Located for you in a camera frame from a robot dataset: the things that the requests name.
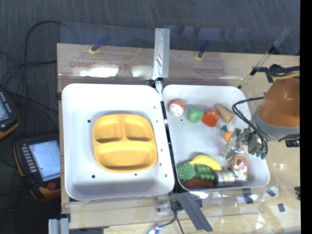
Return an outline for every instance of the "black device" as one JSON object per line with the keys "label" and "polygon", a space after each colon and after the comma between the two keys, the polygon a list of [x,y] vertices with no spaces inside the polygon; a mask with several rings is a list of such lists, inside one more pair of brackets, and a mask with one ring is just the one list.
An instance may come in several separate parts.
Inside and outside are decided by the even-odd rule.
{"label": "black device", "polygon": [[15,103],[9,94],[0,88],[0,139],[15,130],[20,117]]}
{"label": "black device", "polygon": [[37,201],[60,195],[59,135],[24,138],[14,144],[14,156],[25,187]]}

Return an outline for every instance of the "green apple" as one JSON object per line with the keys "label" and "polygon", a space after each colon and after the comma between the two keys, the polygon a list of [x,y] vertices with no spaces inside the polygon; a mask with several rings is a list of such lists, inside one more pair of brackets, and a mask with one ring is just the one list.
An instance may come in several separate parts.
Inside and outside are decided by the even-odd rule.
{"label": "green apple", "polygon": [[189,109],[188,113],[188,119],[191,123],[196,123],[201,121],[201,119],[204,117],[204,111],[196,108],[196,107],[191,107]]}

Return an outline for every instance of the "silver can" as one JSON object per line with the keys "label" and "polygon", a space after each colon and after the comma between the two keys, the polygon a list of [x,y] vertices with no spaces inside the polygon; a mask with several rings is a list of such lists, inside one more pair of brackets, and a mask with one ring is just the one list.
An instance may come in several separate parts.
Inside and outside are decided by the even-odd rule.
{"label": "silver can", "polygon": [[214,186],[233,186],[235,183],[235,175],[232,171],[213,172]]}

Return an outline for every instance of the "blue and yellow clamp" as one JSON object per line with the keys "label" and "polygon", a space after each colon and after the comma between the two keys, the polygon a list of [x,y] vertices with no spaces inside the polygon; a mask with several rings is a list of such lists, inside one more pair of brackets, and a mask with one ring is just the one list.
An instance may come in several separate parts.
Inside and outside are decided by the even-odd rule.
{"label": "blue and yellow clamp", "polygon": [[205,43],[200,47],[200,49],[197,51],[196,56],[195,56],[196,60],[199,60],[199,61],[203,60],[204,53],[205,53],[206,48],[208,47],[208,44],[209,44],[209,41],[205,41]]}
{"label": "blue and yellow clamp", "polygon": [[98,40],[95,44],[89,47],[89,53],[91,55],[94,55],[98,51],[100,51],[100,48],[102,45],[104,45],[107,41],[109,41],[111,38],[109,35],[106,35],[102,37],[100,40]]}

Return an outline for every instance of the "gray carpet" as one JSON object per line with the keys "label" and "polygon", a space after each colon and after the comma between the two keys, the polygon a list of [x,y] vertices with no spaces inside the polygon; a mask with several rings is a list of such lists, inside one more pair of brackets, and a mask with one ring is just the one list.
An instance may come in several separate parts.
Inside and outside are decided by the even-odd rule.
{"label": "gray carpet", "polygon": [[[63,36],[57,22],[72,27],[77,38]],[[289,28],[275,54],[300,53],[300,0],[0,0],[1,86],[15,93],[20,69],[7,71],[16,63],[56,60],[58,42],[92,43],[90,32],[79,30],[81,24],[170,28],[172,49],[195,51],[208,39],[207,51],[257,54]],[[150,47],[153,42],[142,38],[128,42],[132,45]],[[48,219],[59,217],[59,199],[36,202],[28,191],[15,191],[23,185],[13,143],[58,130],[56,63],[25,66],[18,94],[41,105],[17,96],[20,126],[0,140],[0,233],[45,234]]]}

